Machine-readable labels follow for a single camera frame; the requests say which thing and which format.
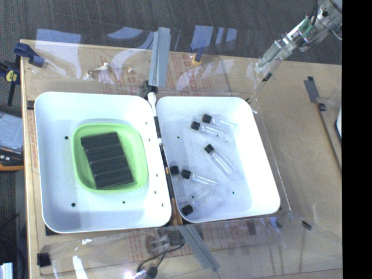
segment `metal bracket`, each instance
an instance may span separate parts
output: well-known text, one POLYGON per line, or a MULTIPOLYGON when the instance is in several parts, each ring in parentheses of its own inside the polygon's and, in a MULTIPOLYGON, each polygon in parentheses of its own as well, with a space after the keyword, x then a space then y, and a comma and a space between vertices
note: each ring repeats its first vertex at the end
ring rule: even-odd
POLYGON ((170 29, 159 27, 153 36, 149 85, 165 87, 167 81, 170 29))
POLYGON ((177 227, 177 229, 180 231, 186 243, 192 249, 192 252, 202 267, 204 269, 217 271, 220 265, 203 242, 196 228, 193 225, 188 225, 177 227))
POLYGON ((307 77, 307 80, 303 81, 309 95, 310 102, 316 103, 316 99, 319 97, 318 89, 316 88, 313 77, 307 77))

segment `white tray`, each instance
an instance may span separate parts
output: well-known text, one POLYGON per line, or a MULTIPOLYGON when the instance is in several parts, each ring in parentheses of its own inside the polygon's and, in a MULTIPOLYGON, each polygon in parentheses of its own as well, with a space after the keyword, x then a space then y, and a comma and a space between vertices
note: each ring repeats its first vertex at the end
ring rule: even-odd
POLYGON ((160 227, 171 205, 149 103, 137 96, 46 92, 35 102, 42 215, 57 233, 160 227), (73 131, 85 123, 123 123, 142 137, 147 183, 127 192, 95 193, 75 177, 73 131))
POLYGON ((201 223, 271 214, 278 210, 280 197, 274 176, 251 107, 244 100, 236 97, 168 96, 159 100, 157 111, 169 165, 176 164, 180 170, 187 167, 219 180, 226 192, 221 205, 187 216, 180 211, 183 218, 201 223), (192 119, 201 119, 204 113, 220 114, 237 124, 231 143, 190 128, 192 119), (208 143, 230 157, 234 164, 240 165, 242 177, 229 180, 221 174, 204 151, 208 143))

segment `green container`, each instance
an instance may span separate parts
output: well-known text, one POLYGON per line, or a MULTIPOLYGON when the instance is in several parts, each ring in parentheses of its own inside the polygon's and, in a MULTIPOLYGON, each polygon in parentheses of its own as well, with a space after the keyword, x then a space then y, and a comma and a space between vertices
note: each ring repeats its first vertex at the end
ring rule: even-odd
POLYGON ((148 167, 146 153, 141 135, 133 127, 116 123, 89 123, 83 124, 75 129, 72 137, 72 153, 74 171, 81 186, 91 192, 124 192, 141 188, 148 180, 148 167), (81 145, 81 138, 89 135, 116 132, 124 154, 128 161, 129 168, 133 175, 134 182, 97 189, 94 178, 81 145))

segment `clear acrylic sheet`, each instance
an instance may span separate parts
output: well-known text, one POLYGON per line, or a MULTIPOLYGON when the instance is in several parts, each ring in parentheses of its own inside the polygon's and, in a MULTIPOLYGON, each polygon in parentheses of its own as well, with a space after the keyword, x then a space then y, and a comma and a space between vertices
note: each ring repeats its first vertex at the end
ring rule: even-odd
POLYGON ((295 214, 285 213, 47 245, 41 252, 49 255, 51 265, 40 270, 56 278, 73 274, 77 278, 98 278, 107 268, 113 268, 111 278, 135 278, 138 270, 148 271, 158 265, 157 278, 231 278, 243 274, 245 278, 260 278, 340 268, 341 249, 337 237, 295 214), (173 237, 172 246, 169 237, 173 237), (205 248, 206 255, 201 255, 205 248), (159 254, 165 249, 169 252, 158 265, 159 254))
MULTIPOLYGON (((56 35, 55 32, 58 31, 40 30, 36 41, 23 41, 45 59, 43 67, 25 62, 28 101, 35 101, 46 91, 142 95, 143 85, 149 77, 153 31, 117 26, 116 32, 97 40, 94 45, 79 35, 56 35)), ((257 73, 254 70, 257 59, 228 55, 229 48, 238 44, 236 34, 239 30, 196 26, 187 51, 180 51, 180 45, 187 45, 181 33, 182 29, 171 29, 167 83, 164 88, 159 88, 159 99, 163 96, 237 96, 247 100, 262 84, 267 71, 257 73), (214 45, 210 44, 211 32, 217 33, 214 45), (198 62, 195 57, 200 50, 202 56, 198 62)), ((270 217, 201 224, 199 228, 212 235, 206 236, 203 242, 219 267, 216 270, 205 269, 195 256, 195 249, 186 243, 182 249, 164 257, 158 277, 185 274, 184 278, 229 278, 240 269, 247 278, 258 278, 342 267, 340 237, 308 221, 302 223, 301 214, 292 211, 291 197, 280 173, 281 162, 278 166, 264 115, 257 99, 251 99, 250 103, 280 193, 280 210, 270 217), (249 234, 252 223, 256 231, 254 235, 249 234), (224 263, 226 258, 232 258, 229 261, 233 260, 235 264, 224 263), (190 265, 186 270, 184 262, 190 265), (179 271, 173 271, 173 264, 179 271)), ((39 253, 48 253, 52 265, 40 267, 40 272, 56 278, 98 278, 109 268, 113 278, 123 278, 125 274, 131 278, 136 267, 153 255, 146 248, 148 237, 162 238, 159 230, 153 229, 115 235, 103 233, 96 238, 87 235, 84 239, 43 244, 39 253), (126 247, 135 243, 135 239, 142 241, 135 245, 140 255, 131 257, 132 248, 128 250, 126 247)))

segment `gray carpet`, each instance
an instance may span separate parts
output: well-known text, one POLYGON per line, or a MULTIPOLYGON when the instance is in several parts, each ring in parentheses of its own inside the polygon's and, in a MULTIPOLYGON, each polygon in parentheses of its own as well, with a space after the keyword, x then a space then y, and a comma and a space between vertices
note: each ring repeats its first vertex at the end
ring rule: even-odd
MULTIPOLYGON (((197 48, 205 33, 206 53, 258 58, 312 10, 313 0, 1 0, 0 61, 14 61, 18 40, 38 39, 117 47, 142 47, 158 27, 171 29, 171 50, 197 48), (124 27, 124 34, 119 30, 124 27), (220 40, 219 32, 225 39, 220 40)), ((341 64, 342 43, 328 36, 289 60, 341 64)), ((0 105, 6 106, 9 84, 0 80, 0 105)), ((13 107, 20 109, 19 87, 13 107)), ((15 212, 13 174, 0 174, 0 226, 15 212)), ((15 222, 0 236, 15 240, 15 222)))

